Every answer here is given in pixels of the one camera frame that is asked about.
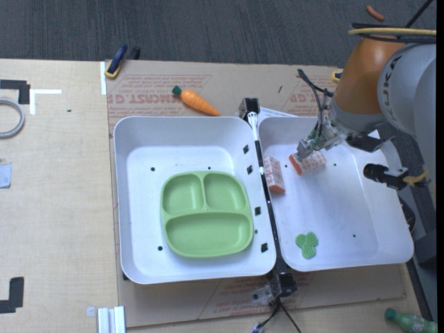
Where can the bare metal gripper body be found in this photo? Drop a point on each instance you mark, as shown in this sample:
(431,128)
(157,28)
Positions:
(327,138)

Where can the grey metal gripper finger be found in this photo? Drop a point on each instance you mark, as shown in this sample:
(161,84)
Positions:
(302,153)

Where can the orange and white carton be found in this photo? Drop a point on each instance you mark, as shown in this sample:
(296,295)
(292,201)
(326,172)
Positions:
(314,163)
(274,173)

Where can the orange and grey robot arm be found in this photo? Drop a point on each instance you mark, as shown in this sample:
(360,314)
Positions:
(399,82)

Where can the thin black and white rod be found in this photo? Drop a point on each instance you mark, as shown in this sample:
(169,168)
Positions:
(271,217)

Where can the white plastic tray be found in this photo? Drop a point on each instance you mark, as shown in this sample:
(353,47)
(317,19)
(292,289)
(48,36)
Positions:
(145,220)
(340,213)

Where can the green clover-shaped toy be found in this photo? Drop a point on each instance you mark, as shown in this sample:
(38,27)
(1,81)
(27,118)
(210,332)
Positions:
(307,243)

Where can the orange toy carrot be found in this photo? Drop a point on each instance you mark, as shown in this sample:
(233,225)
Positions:
(196,101)

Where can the green divided plate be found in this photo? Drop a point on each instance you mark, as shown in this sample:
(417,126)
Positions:
(208,232)

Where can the orange toy sausage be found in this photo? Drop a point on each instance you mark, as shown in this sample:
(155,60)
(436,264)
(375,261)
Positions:
(374,12)

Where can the brown cardboard board red print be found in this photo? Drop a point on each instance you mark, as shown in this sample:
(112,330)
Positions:
(222,300)

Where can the green plastic bottle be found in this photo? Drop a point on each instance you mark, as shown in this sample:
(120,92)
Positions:
(412,322)

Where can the black cylinder on white bracket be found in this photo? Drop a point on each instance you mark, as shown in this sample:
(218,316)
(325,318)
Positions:
(381,175)

